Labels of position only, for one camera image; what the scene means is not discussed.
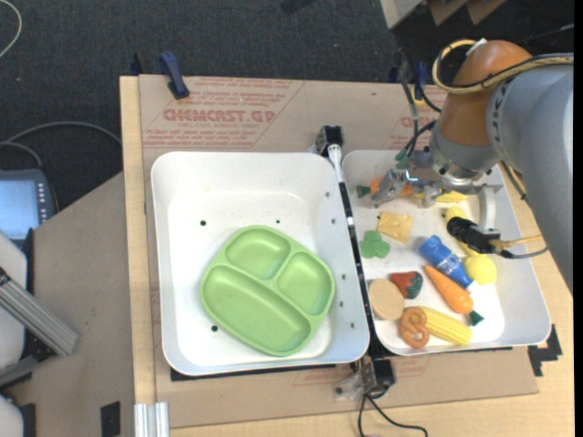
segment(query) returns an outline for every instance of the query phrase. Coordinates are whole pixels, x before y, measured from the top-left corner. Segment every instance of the orange carrot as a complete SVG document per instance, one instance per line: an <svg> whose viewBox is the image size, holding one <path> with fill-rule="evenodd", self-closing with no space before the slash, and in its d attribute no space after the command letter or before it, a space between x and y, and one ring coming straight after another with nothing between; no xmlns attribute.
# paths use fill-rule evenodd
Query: orange carrot
<svg viewBox="0 0 583 437"><path fill-rule="evenodd" d="M469 315L472 325L476 325L483 319L482 316L474 311L474 300L466 290L438 269L429 265L424 266L424 268L452 310L459 314Z"/></svg>

